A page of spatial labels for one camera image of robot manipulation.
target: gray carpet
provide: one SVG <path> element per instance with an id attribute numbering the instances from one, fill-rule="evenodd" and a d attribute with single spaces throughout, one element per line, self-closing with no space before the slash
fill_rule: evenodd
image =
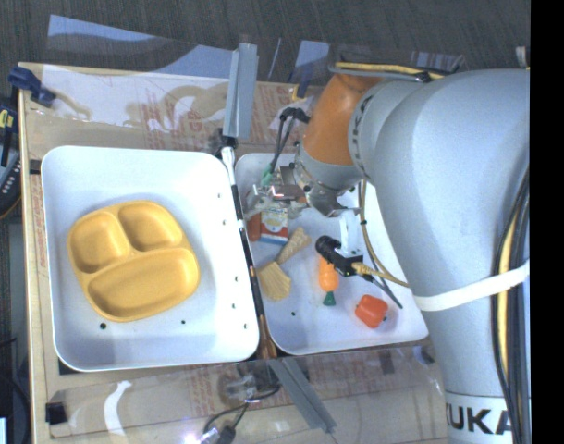
<path id="1" fill-rule="evenodd" d="M 0 93 L 9 94 L 6 76 L 19 61 L 118 65 L 52 51 L 51 15 L 229 49 L 242 38 L 282 38 L 289 58 L 301 40 L 462 54 L 469 69 L 515 68 L 516 46 L 531 44 L 531 0 L 0 0 Z M 11 339 L 9 221 L 0 221 L 0 343 Z M 10 349 L 0 350 L 0 368 L 10 364 Z"/>

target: yellow plate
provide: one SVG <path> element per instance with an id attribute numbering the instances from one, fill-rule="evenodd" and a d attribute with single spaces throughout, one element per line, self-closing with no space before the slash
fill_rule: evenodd
<path id="1" fill-rule="evenodd" d="M 92 307 L 127 322 L 159 314 L 198 288 L 198 259 L 177 220 L 151 201 L 118 203 L 75 222 L 68 257 Z"/>

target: orange toy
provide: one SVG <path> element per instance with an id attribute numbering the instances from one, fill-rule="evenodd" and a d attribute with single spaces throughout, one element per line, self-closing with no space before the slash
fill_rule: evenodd
<path id="1" fill-rule="evenodd" d="M 304 132 L 305 151 L 317 161 L 353 165 L 348 148 L 349 118 L 362 96 L 381 78 L 335 74 L 325 86 Z"/>
<path id="2" fill-rule="evenodd" d="M 67 248 L 85 297 L 110 321 L 162 313 L 200 284 L 198 259 L 181 225 L 152 201 L 116 203 L 79 218 Z"/>
<path id="3" fill-rule="evenodd" d="M 379 298 L 364 294 L 356 306 L 356 315 L 366 326 L 374 329 L 385 320 L 389 306 Z"/>
<path id="4" fill-rule="evenodd" d="M 325 260 L 323 256 L 319 257 L 319 286 L 323 291 L 327 292 L 323 304 L 325 306 L 335 306 L 336 298 L 334 297 L 334 291 L 339 286 L 339 274 L 334 265 Z"/>

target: black cable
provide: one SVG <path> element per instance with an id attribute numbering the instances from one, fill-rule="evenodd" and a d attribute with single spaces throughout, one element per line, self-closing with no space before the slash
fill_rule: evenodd
<path id="1" fill-rule="evenodd" d="M 1 342 L 1 343 L 0 343 L 0 350 L 1 350 L 3 347 L 6 347 L 6 346 L 9 345 L 9 344 L 12 344 L 12 343 L 15 342 L 16 340 L 17 340 L 17 338 L 14 337 L 13 339 L 9 339 L 9 340 L 5 340 L 4 342 Z"/>
<path id="2" fill-rule="evenodd" d="M 237 412 L 237 411 L 241 411 L 241 410 L 242 410 L 242 411 L 241 411 L 241 414 L 240 414 L 240 416 L 242 417 L 242 415 L 245 414 L 245 411 L 247 410 L 248 407 L 249 407 L 249 404 L 246 403 L 246 402 L 244 402 L 244 403 L 241 404 L 240 406 L 236 406 L 235 408 L 231 408 L 231 409 L 229 409 L 229 410 L 224 410 L 223 412 L 220 412 L 219 414 L 215 414 L 215 415 L 214 415 L 213 417 L 211 417 L 211 418 L 206 422 L 206 424 L 204 425 L 203 433 L 206 434 L 206 433 L 209 431 L 210 426 L 212 425 L 212 423 L 213 423 L 214 421 L 216 421 L 218 418 L 221 418 L 222 416 L 225 416 L 225 415 L 227 415 L 227 414 L 231 414 L 231 413 L 234 413 L 234 412 Z M 239 423 L 239 420 L 240 420 L 240 418 L 236 419 L 235 422 L 238 424 L 238 423 Z"/>
<path id="3" fill-rule="evenodd" d="M 378 265 L 374 262 L 374 259 L 373 259 L 373 257 L 371 256 L 370 252 L 368 252 L 368 257 L 369 257 L 371 263 L 373 264 L 374 269 L 378 271 L 378 269 L 379 269 L 379 268 L 378 268 Z M 376 279 L 376 278 L 373 277 L 372 275 L 371 275 L 371 277 L 372 277 L 372 280 L 371 280 L 371 281 L 375 284 L 375 286 L 377 286 L 378 288 L 380 288 L 382 291 L 389 290 L 389 286 L 386 284 L 386 281 L 385 281 L 385 279 L 384 279 L 383 277 L 379 277 L 378 279 Z"/>
<path id="4" fill-rule="evenodd" d="M 30 441 L 31 435 L 31 410 L 30 410 L 30 399 L 26 395 L 23 388 L 21 388 L 15 381 L 11 380 L 4 374 L 0 372 L 0 380 L 3 380 L 5 383 L 10 385 L 10 387 L 18 394 L 19 400 L 21 401 L 21 405 L 23 406 L 23 410 L 25 411 L 25 429 L 23 431 L 23 439 L 21 440 L 22 444 L 27 444 Z"/>
<path id="5" fill-rule="evenodd" d="M 239 421 L 241 420 L 241 418 L 243 417 L 243 415 L 245 414 L 245 412 L 247 411 L 247 409 L 249 408 L 251 403 L 258 402 L 258 401 L 261 401 L 261 400 L 265 400 L 266 398 L 269 398 L 269 397 L 275 395 L 276 393 L 278 393 L 279 390 L 280 390 L 280 386 L 276 385 L 271 390 L 266 391 L 263 395 L 254 396 L 253 398 L 245 400 L 245 402 L 243 402 L 243 404 L 241 404 L 240 406 L 236 406 L 235 408 L 231 408 L 229 410 L 224 410 L 223 412 L 220 412 L 219 414 L 215 414 L 204 425 L 203 433 L 206 434 L 210 430 L 210 426 L 217 419 L 221 418 L 222 416 L 225 416 L 227 414 L 231 414 L 231 413 L 234 413 L 234 412 L 240 412 L 238 414 L 238 416 L 235 418 L 235 421 L 233 422 L 233 424 L 230 425 L 230 426 L 227 426 L 230 429 L 234 430 L 237 427 L 237 425 L 239 424 Z"/>
<path id="6" fill-rule="evenodd" d="M 506 234 L 510 231 L 512 224 L 515 222 L 515 219 L 518 221 L 518 214 L 521 211 L 521 206 L 524 203 L 524 200 L 528 198 L 528 191 L 529 191 L 529 168 L 524 174 L 524 177 L 521 182 L 521 186 L 519 189 L 519 193 L 515 199 L 514 205 L 512 206 L 511 213 L 509 215 L 509 219 L 504 229 L 504 235 L 500 240 L 500 243 L 497 247 L 497 255 L 495 264 L 493 267 L 493 274 L 499 275 L 499 268 L 500 268 L 500 261 L 502 257 L 502 252 L 504 248 L 504 243 L 506 239 Z M 509 420 L 510 420 L 510 427 L 512 431 L 512 438 L 516 444 L 521 444 L 521 426 L 520 426 L 520 417 L 519 417 L 519 410 L 516 405 L 516 401 L 513 400 L 513 396 L 510 392 L 509 388 L 509 378 L 504 374 L 504 366 L 503 366 L 503 358 L 501 356 L 501 350 L 499 346 L 499 325 L 497 322 L 497 308 L 498 308 L 498 295 L 493 295 L 490 300 L 491 303 L 491 325 L 492 325 L 492 346 L 493 346 L 493 353 L 494 359 L 496 362 L 496 371 L 497 377 L 500 382 L 500 387 L 502 388 L 502 394 L 504 396 L 504 400 L 506 402 L 506 407 L 509 411 Z"/>
<path id="7" fill-rule="evenodd" d="M 284 123 L 287 121 L 288 117 L 290 117 L 290 122 L 288 123 L 288 128 L 286 130 L 286 133 L 284 134 L 283 139 L 282 131 L 284 128 Z M 303 123 L 309 123 L 311 118 L 307 114 L 305 114 L 304 110 L 302 110 L 301 108 L 294 107 L 286 108 L 282 111 L 282 114 L 280 114 L 280 125 L 278 126 L 278 134 L 276 136 L 276 149 L 274 151 L 274 159 L 270 163 L 270 173 L 273 173 L 276 169 L 278 158 L 280 157 L 282 150 L 284 150 L 284 147 L 286 146 L 290 132 L 294 127 L 295 120 L 301 121 Z"/>
<path id="8" fill-rule="evenodd" d="M 512 252 L 510 255 L 510 269 L 518 268 L 524 261 L 524 247 L 530 214 L 530 193 L 528 189 L 523 193 L 520 210 L 513 232 Z M 521 422 L 521 439 L 523 444 L 531 442 L 531 425 L 529 410 L 529 379 L 526 347 L 526 318 L 524 313 L 524 289 L 520 285 L 508 293 L 512 306 L 509 317 L 509 350 L 510 366 L 510 395 L 518 401 Z"/>

